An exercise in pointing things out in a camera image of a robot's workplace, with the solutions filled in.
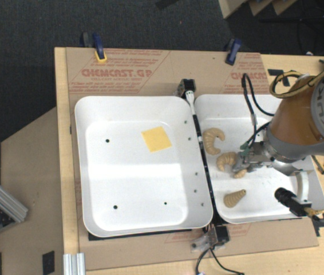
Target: gray carpet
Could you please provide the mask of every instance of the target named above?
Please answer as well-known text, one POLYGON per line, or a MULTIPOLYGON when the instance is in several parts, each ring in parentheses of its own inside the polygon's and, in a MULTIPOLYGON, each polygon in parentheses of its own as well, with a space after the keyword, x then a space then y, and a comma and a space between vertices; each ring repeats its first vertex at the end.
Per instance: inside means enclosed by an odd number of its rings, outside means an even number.
MULTIPOLYGON (((324 52, 323 37, 306 26, 260 23, 278 18, 271 6, 253 17, 244 4, 223 19, 218 0, 179 0, 165 9, 158 1, 0 0, 0 140, 55 106, 53 49, 78 46, 84 30, 100 33, 110 48, 223 50, 237 37, 242 51, 324 52)), ((324 0, 301 0, 280 17, 323 14, 319 7, 324 0)))

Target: clamp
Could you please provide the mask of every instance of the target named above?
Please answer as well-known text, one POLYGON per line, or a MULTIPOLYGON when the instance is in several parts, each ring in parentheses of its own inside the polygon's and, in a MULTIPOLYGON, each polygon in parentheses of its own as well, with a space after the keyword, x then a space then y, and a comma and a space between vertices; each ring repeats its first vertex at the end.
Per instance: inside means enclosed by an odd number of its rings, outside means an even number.
POLYGON ((242 41, 240 39, 231 39, 225 47, 225 51, 228 51, 226 63, 233 65, 236 60, 238 50, 241 48, 242 41))
POLYGON ((97 33, 92 34, 92 40, 88 36, 88 32, 82 32, 80 37, 80 46, 86 48, 95 48, 94 54, 99 63, 104 63, 107 60, 106 53, 104 51, 104 47, 102 45, 101 37, 97 33))

